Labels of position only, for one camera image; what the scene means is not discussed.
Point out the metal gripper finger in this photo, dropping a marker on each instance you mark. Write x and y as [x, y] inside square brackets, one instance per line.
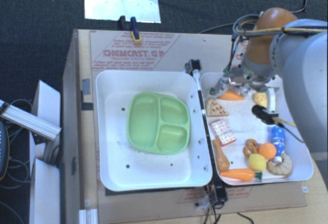
[220, 86]
[243, 91]

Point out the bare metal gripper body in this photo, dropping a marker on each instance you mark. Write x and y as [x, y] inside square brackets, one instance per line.
[252, 77]

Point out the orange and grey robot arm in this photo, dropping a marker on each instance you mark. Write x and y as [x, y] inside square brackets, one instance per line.
[302, 64]

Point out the orange carrot without leaves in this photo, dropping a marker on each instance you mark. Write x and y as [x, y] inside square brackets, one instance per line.
[230, 96]

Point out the yellow corn piece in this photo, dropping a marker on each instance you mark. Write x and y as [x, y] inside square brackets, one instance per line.
[261, 99]

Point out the pizza slice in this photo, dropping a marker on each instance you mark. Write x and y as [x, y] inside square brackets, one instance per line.
[214, 110]

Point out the thin black and white rod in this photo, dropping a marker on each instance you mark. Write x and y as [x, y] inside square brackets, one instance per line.
[205, 118]

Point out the white plastic tray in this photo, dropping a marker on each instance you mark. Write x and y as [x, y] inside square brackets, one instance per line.
[115, 166]
[246, 125]

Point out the red and white carton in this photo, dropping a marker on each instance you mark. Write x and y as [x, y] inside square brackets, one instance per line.
[223, 132]

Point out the blue and white bottle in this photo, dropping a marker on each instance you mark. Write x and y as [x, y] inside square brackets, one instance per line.
[278, 138]

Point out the brown pretzel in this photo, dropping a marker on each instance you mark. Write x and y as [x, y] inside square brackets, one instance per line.
[248, 151]

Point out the orange fruit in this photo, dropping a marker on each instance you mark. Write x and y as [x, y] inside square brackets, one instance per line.
[267, 151]

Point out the brown chicken drumstick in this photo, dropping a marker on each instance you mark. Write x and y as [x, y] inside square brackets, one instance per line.
[222, 160]

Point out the yellow lemon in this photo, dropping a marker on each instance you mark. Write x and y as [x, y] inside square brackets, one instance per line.
[257, 162]

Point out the green divided plate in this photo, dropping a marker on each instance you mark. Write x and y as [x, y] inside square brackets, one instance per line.
[153, 125]

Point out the orange carrot with green leaves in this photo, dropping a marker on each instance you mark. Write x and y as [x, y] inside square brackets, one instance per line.
[238, 174]

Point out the brown cardboard board red print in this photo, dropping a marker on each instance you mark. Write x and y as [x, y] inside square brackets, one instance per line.
[143, 51]

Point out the beige croissant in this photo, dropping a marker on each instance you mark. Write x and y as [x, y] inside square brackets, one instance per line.
[285, 167]

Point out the black cylinder on white bracket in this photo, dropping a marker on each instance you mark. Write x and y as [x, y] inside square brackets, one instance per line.
[265, 114]

